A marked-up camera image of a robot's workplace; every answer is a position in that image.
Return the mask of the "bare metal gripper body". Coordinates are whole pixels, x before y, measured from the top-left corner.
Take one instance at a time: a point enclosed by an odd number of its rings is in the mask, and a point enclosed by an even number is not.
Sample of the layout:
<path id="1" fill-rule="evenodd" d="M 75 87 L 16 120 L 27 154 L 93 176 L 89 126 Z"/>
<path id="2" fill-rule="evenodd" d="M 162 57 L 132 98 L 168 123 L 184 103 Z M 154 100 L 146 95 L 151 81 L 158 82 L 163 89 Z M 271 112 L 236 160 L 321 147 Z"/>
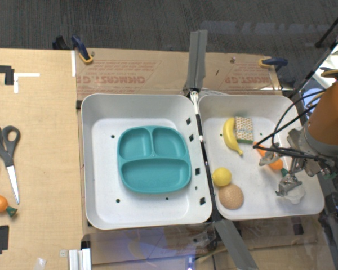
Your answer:
<path id="1" fill-rule="evenodd" d="M 303 156 L 295 158 L 295 163 L 309 176 L 335 177 L 338 175 L 338 145 L 331 145 L 316 140 L 308 127 L 293 129 L 287 140 L 292 149 L 303 152 Z"/>

